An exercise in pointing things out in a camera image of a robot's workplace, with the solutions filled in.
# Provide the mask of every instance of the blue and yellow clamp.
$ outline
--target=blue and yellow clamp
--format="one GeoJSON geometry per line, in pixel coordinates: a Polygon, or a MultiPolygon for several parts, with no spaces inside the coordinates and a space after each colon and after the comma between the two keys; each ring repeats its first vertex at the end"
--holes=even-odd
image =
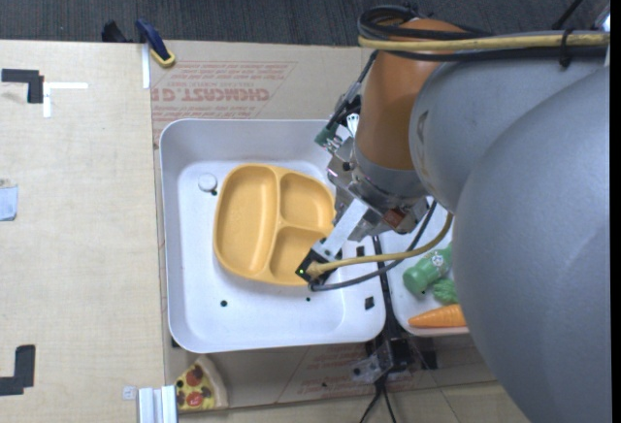
{"type": "Polygon", "coordinates": [[[150,54],[162,68],[170,68],[175,64],[175,55],[166,49],[164,41],[157,33],[157,30],[151,23],[139,17],[136,20],[136,28],[140,34],[147,40],[150,47],[150,54]]]}

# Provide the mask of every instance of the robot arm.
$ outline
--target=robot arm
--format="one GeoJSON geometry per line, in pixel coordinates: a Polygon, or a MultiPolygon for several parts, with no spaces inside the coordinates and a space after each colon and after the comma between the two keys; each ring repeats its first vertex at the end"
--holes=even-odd
{"type": "Polygon", "coordinates": [[[330,260],[344,240],[408,233],[432,196],[455,216],[473,340],[533,421],[611,420],[609,71],[597,54],[564,67],[558,55],[380,52],[357,130],[332,144],[334,236],[313,248],[330,260]]]}

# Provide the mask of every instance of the pizza slice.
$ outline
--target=pizza slice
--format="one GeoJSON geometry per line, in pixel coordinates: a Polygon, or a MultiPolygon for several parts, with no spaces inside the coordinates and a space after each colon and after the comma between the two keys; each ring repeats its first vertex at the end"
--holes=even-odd
{"type": "Polygon", "coordinates": [[[175,388],[179,413],[228,407],[224,382],[213,362],[205,355],[177,378],[175,388]]]}

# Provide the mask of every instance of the yellow divided plate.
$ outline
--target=yellow divided plate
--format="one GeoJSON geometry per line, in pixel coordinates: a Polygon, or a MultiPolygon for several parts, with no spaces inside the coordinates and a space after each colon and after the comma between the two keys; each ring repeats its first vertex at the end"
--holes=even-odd
{"type": "Polygon", "coordinates": [[[295,272],[312,245],[330,235],[334,197],[318,179],[268,164],[233,169],[220,188],[213,250],[241,277],[306,285],[295,272]]]}

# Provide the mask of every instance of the carrot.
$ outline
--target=carrot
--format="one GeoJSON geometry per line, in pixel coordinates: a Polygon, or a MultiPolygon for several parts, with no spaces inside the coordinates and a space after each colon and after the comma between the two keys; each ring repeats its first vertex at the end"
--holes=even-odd
{"type": "Polygon", "coordinates": [[[408,320],[409,326],[415,328],[443,328],[453,326],[467,326],[466,318],[461,306],[451,304],[441,308],[421,312],[408,320]]]}

